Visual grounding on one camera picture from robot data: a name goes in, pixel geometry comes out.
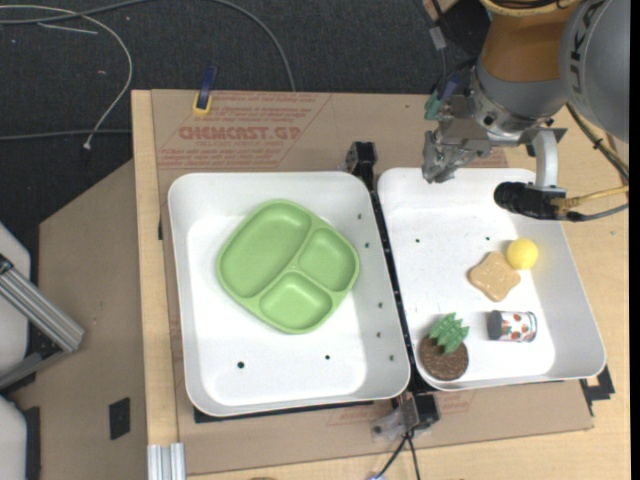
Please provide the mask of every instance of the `gray floor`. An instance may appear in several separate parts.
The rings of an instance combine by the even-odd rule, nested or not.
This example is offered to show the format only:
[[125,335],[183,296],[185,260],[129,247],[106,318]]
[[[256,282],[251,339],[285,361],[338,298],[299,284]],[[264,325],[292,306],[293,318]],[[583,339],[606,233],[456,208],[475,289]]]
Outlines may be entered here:
[[[126,0],[0,0],[71,11]],[[430,92],[442,74],[439,53],[412,0],[224,0],[252,13],[286,54],[298,91]],[[2,19],[41,17],[1,9]],[[209,63],[219,89],[291,90],[273,41],[246,14],[204,0],[158,0],[92,15],[128,47],[136,89],[199,87]],[[476,0],[446,14],[447,63],[482,44],[488,17]],[[116,39],[95,23],[0,28],[0,137],[92,128],[121,90],[128,64]],[[103,123],[130,127],[129,97]],[[100,135],[0,142],[0,222],[29,241],[39,222],[131,158],[130,137]]]

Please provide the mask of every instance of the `yellow egg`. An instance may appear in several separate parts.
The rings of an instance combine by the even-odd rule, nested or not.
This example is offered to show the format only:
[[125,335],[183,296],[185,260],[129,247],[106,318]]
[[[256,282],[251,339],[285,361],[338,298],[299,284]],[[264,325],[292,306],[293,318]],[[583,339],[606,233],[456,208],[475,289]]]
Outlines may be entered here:
[[507,247],[507,261],[516,270],[527,270],[538,260],[538,246],[528,238],[518,238]]

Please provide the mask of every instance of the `table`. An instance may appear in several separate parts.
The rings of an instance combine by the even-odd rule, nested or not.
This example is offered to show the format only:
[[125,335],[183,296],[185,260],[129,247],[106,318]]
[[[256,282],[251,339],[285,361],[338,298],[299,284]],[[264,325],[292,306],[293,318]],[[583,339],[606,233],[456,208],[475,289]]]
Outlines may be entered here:
[[[415,101],[414,97],[403,95],[385,98],[394,104]],[[154,111],[162,110],[154,108],[151,91],[132,92],[147,439],[149,444],[168,446],[180,441],[180,435],[169,338],[166,274],[162,245],[157,240],[161,208]],[[568,190],[569,196],[620,184],[615,170],[581,137],[567,112],[561,111],[556,116],[556,125],[569,129],[559,144],[559,184]],[[510,167],[535,170],[523,148],[507,150],[505,155]],[[380,157],[381,168],[384,168],[383,155]],[[594,202],[589,209],[597,211],[602,204],[613,203]],[[431,480],[630,478],[628,224],[627,212],[587,223],[563,224],[602,334],[616,389],[611,400],[594,406],[595,427],[585,432],[420,449],[418,460],[423,476]],[[387,454],[367,455],[204,474],[193,478],[366,478],[367,474],[380,470],[387,458]],[[386,476],[391,480],[412,478],[412,475],[411,456],[405,452]]]

